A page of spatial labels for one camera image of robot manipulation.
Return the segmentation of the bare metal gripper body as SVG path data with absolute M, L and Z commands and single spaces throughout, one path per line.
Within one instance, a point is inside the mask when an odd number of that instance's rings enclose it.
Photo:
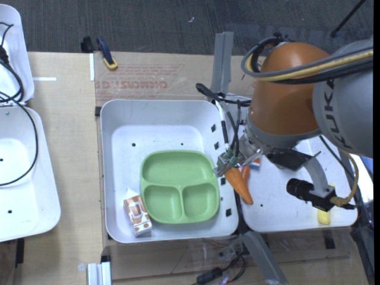
M 239 142 L 235 143 L 234 148 L 231 148 L 231 146 L 227 147 L 227 150 L 218 157 L 217 164 L 228 163 L 230 167 L 237 167 L 238 154 L 240 151 L 244 154 L 262 151 L 264 154 L 263 149 L 243 135 L 239 138 Z

